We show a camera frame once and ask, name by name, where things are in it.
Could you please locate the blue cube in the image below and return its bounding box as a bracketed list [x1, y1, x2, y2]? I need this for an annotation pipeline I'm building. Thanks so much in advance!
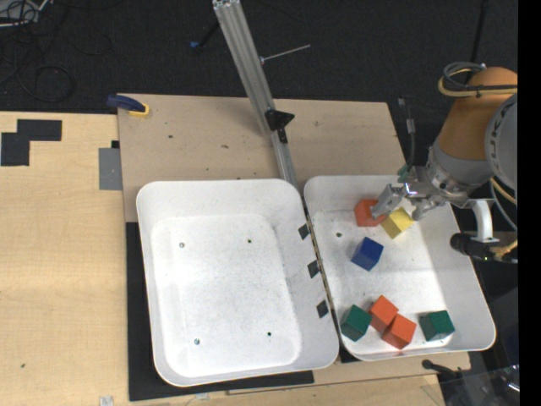
[350, 236, 385, 272]

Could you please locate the yellow cube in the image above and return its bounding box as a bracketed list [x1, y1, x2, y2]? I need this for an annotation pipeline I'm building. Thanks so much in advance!
[380, 206, 416, 240]

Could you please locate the black cylinder on white bracket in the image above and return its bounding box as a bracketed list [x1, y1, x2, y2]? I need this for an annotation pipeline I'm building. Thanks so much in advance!
[449, 199, 519, 266]

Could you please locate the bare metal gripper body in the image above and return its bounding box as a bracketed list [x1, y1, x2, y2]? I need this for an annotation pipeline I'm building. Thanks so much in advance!
[396, 165, 472, 211]

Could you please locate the green cube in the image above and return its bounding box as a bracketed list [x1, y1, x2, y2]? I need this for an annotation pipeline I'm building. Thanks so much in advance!
[418, 310, 456, 343]
[339, 304, 374, 343]

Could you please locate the white plastic tray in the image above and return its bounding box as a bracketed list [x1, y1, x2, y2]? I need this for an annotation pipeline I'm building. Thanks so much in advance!
[303, 174, 497, 363]
[135, 178, 341, 388]

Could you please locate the orange cube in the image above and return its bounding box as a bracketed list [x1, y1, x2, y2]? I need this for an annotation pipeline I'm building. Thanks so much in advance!
[380, 313, 418, 351]
[367, 294, 400, 333]
[353, 198, 387, 228]

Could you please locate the pale wood board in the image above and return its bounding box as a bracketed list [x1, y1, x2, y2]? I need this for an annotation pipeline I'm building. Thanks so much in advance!
[116, 93, 473, 398]

